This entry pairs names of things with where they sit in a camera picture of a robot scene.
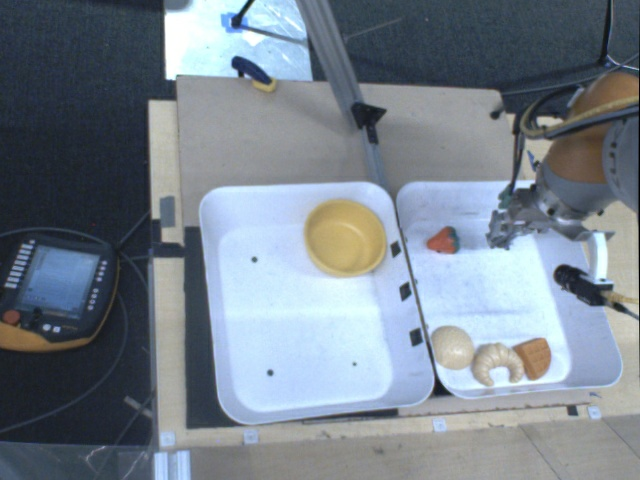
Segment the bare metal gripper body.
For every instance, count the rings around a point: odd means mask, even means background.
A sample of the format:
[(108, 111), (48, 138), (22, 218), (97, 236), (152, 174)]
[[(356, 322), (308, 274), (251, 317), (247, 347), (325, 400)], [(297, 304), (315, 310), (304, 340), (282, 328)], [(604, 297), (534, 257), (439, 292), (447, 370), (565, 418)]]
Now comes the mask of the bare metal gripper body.
[(584, 238), (584, 212), (565, 204), (544, 185), (515, 189), (508, 185), (498, 197), (502, 231), (513, 229), (514, 238), (553, 230), (565, 238)]

